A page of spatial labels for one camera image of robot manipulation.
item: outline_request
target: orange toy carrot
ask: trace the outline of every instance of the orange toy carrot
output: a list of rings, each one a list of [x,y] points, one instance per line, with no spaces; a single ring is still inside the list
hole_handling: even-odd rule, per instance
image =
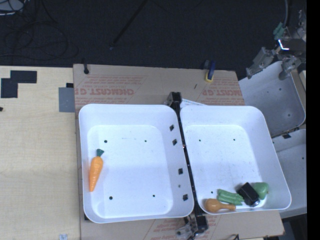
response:
[[[104,165],[104,161],[101,158],[101,155],[104,153],[103,150],[97,149],[96,156],[91,160],[90,172],[89,172],[89,191],[94,191],[99,175]]]

